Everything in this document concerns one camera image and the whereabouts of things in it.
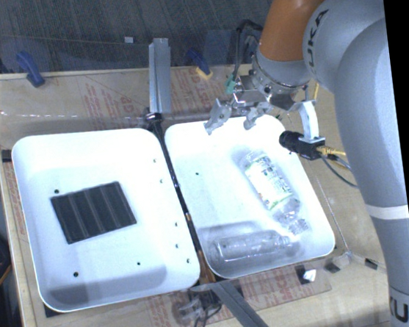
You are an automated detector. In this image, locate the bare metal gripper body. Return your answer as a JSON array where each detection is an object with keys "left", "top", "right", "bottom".
[{"left": 229, "top": 65, "right": 297, "bottom": 118}]

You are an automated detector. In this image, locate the clear plastic bottle green label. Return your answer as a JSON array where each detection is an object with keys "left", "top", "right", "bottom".
[{"left": 238, "top": 144, "right": 313, "bottom": 244}]

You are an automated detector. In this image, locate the white plastic tray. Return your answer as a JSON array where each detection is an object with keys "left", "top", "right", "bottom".
[
  {"left": 162, "top": 105, "right": 340, "bottom": 286},
  {"left": 8, "top": 116, "right": 205, "bottom": 317}
]

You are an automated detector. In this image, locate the clear plastic bottle without label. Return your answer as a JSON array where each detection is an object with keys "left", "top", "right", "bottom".
[{"left": 207, "top": 226, "right": 297, "bottom": 267}]

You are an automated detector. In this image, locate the brown cardboard board red print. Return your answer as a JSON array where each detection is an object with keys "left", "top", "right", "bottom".
[{"left": 0, "top": 29, "right": 396, "bottom": 327}]

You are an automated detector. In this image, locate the black ribbed rectangular mat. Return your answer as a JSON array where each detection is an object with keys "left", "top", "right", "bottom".
[{"left": 48, "top": 179, "right": 140, "bottom": 247}]

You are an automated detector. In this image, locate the black cylinder on white bracket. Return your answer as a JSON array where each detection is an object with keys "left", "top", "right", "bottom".
[{"left": 273, "top": 98, "right": 329, "bottom": 166}]

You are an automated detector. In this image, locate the black block with thin wires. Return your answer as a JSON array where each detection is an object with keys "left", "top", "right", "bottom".
[
  {"left": 197, "top": 287, "right": 223, "bottom": 309},
  {"left": 142, "top": 110, "right": 166, "bottom": 124}
]

